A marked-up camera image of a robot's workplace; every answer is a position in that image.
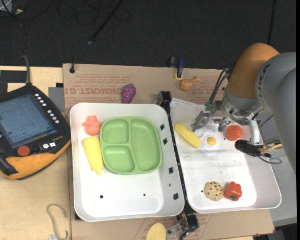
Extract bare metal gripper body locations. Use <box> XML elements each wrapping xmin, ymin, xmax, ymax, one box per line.
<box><xmin>209</xmin><ymin>100</ymin><xmax>263</xmax><ymax>127</ymax></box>

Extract red tomato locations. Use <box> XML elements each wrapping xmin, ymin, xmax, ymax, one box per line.
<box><xmin>225</xmin><ymin>124</ymin><xmax>244</xmax><ymax>142</ymax></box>

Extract yellow corn cob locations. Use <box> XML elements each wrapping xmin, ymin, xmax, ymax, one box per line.
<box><xmin>174</xmin><ymin>122</ymin><xmax>203</xmax><ymax>149</ymax></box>

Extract white and yellow fried egg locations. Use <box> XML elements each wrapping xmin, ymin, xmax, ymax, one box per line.
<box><xmin>198</xmin><ymin>131</ymin><xmax>221</xmax><ymax>152</ymax></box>

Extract brown chicken drumstick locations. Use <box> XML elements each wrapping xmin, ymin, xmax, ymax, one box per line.
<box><xmin>180</xmin><ymin>76</ymin><xmax>202</xmax><ymax>93</ymax></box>

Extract white plastic tray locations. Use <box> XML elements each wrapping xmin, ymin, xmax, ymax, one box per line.
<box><xmin>170</xmin><ymin>100</ymin><xmax>283</xmax><ymax>215</ymax></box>
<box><xmin>69</xmin><ymin>102</ymin><xmax>186</xmax><ymax>223</ymax></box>

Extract thin black and white rod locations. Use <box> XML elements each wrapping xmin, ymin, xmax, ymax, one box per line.
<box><xmin>161</xmin><ymin>101</ymin><xmax>195</xmax><ymax>220</ymax></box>

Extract brown cardboard board red print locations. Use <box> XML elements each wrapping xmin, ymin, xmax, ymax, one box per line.
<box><xmin>62</xmin><ymin>63</ymin><xmax>276</xmax><ymax>240</ymax></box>

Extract green divided plate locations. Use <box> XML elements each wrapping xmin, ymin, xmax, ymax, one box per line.
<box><xmin>99</xmin><ymin>116</ymin><xmax>164</xmax><ymax>176</ymax></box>

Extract orange bell pepper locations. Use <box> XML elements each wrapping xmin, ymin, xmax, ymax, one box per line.
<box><xmin>223</xmin><ymin>181</ymin><xmax>243</xmax><ymax>202</ymax></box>

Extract tan chocolate chip biscuit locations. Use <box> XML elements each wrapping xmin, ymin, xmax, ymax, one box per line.
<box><xmin>203</xmin><ymin>181</ymin><xmax>225</xmax><ymax>202</ymax></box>

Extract purple grapes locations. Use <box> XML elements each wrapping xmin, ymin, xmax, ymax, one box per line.
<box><xmin>121</xmin><ymin>83</ymin><xmax>137</xmax><ymax>105</ymax></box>

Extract salmon pink toy figure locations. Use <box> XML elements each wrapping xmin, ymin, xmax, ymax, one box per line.
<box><xmin>82</xmin><ymin>115</ymin><xmax>103</xmax><ymax>137</ymax></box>

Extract yellow squeeze bottle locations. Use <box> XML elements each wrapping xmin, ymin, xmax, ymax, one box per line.
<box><xmin>82</xmin><ymin>136</ymin><xmax>105</xmax><ymax>177</ymax></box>

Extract pale yellow oval toy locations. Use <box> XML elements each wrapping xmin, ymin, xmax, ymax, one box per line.
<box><xmin>145</xmin><ymin>222</ymin><xmax>168</xmax><ymax>240</ymax></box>

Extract black cylinder on white bracket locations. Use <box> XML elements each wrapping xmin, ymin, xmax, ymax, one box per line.
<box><xmin>234</xmin><ymin>119</ymin><xmax>264</xmax><ymax>158</ymax></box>

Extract black block with thin wires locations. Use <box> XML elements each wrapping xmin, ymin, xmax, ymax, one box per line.
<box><xmin>181</xmin><ymin>213</ymin><xmax>200</xmax><ymax>236</ymax></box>
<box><xmin>157</xmin><ymin>90</ymin><xmax>173</xmax><ymax>108</ymax></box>

